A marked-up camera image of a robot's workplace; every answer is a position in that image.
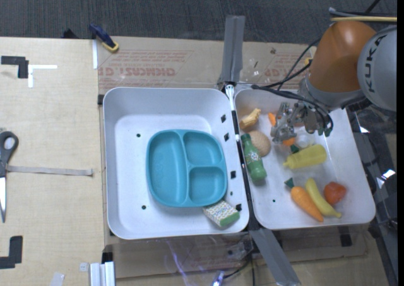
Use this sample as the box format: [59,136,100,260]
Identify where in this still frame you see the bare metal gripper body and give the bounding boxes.
[294,101,320,135]

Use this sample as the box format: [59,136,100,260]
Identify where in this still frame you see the yellow squeeze bottle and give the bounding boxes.
[282,143,328,170]

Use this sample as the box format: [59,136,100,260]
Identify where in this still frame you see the yellow-brown toy pastry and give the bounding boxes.
[239,107,262,131]

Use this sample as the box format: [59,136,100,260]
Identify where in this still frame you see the green bottle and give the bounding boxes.
[240,133,268,183]

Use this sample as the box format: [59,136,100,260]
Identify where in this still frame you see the white plastic tray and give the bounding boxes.
[234,88,377,231]
[102,86,251,241]

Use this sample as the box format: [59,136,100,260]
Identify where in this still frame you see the large orange carrot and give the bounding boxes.
[283,177,325,223]

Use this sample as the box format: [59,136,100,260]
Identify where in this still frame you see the yellow banana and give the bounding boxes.
[304,177,343,219]

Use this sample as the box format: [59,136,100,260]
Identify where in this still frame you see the green and white carton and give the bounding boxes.
[202,200,241,228]

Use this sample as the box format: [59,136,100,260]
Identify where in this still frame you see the blue divided plate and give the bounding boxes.
[145,129,229,208]

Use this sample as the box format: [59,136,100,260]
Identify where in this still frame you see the brown cardboard board, red print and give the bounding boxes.
[97,36,370,279]

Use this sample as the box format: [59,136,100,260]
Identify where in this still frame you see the grey handled scissors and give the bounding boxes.
[0,131,20,224]

